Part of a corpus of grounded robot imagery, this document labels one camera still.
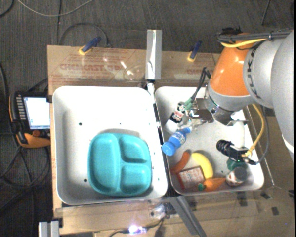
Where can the orange carrot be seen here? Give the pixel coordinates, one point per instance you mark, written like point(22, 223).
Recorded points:
point(214, 183)

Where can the dark green can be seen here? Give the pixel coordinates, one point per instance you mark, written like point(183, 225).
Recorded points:
point(233, 164)

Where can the orange sausage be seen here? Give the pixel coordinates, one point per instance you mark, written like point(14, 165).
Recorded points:
point(181, 163)

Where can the red and white carton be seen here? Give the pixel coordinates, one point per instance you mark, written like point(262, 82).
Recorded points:
point(191, 177)

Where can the teal divided plate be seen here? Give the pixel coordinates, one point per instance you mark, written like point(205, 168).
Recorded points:
point(113, 162)

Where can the blue plastic bottle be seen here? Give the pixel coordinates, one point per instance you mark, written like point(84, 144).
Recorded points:
point(176, 141)

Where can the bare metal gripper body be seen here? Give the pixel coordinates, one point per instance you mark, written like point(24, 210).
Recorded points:
point(219, 113)

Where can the yellow banana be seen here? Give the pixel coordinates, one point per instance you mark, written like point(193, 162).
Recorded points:
point(204, 163)

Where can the white plastic tray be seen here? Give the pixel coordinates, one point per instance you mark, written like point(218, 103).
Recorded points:
point(103, 107)
point(207, 137)

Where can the white bottle with printed label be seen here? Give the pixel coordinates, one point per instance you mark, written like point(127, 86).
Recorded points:
point(177, 116)

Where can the black cylinder on white bracket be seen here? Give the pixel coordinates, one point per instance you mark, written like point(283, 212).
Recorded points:
point(228, 147)

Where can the brown cardboard board red print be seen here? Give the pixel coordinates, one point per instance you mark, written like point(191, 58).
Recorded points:
point(93, 65)

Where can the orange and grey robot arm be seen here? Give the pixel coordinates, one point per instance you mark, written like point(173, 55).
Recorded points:
point(261, 78)

